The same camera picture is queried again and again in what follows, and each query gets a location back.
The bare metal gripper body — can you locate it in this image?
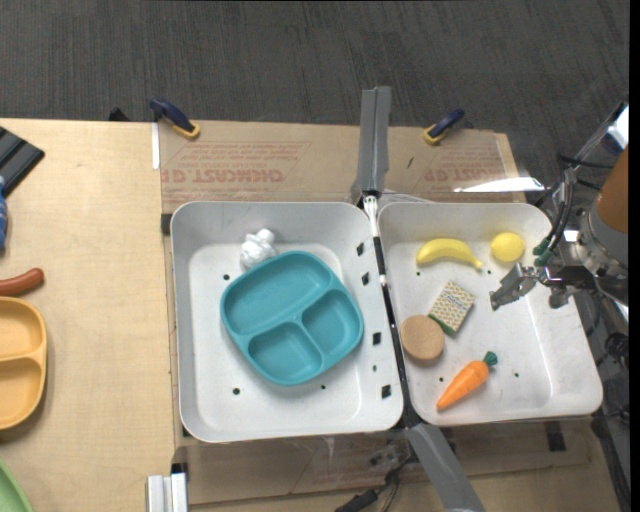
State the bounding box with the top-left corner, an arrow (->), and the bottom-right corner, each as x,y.
542,234 -> 630,305

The yellow lemon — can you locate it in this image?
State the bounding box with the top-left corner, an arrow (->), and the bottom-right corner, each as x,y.
489,231 -> 527,264

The white plastic tray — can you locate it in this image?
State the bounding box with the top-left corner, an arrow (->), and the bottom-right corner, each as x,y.
169,200 -> 405,444
375,201 -> 605,427

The small patterned carton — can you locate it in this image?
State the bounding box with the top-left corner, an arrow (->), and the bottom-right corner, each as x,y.
427,279 -> 477,336

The yellow banana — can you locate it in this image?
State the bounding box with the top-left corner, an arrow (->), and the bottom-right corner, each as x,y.
415,237 -> 485,272

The tan round biscuit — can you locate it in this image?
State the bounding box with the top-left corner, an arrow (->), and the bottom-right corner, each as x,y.
399,314 -> 446,362

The orange carrot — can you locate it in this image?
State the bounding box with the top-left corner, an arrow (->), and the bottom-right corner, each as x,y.
435,350 -> 500,412

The brown cardboard board red print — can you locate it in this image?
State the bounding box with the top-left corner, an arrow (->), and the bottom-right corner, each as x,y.
158,119 -> 592,506

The blue divided plate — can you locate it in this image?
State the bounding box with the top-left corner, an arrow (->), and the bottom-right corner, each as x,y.
219,249 -> 365,387

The white crumpled lump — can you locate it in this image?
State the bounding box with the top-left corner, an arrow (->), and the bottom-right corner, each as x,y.
239,228 -> 278,271

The brown sausage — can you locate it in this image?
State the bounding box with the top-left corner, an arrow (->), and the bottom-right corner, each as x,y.
0,267 -> 45,296

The orange divided plate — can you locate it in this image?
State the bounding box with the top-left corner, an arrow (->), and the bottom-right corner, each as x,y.
0,296 -> 49,430

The black grooved block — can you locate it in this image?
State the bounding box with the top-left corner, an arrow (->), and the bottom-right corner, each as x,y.
0,126 -> 46,196

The blue bottle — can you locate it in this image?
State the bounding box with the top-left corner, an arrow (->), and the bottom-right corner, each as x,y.
0,177 -> 9,251

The green divided plate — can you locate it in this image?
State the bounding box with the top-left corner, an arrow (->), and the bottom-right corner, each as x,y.
0,458 -> 35,512

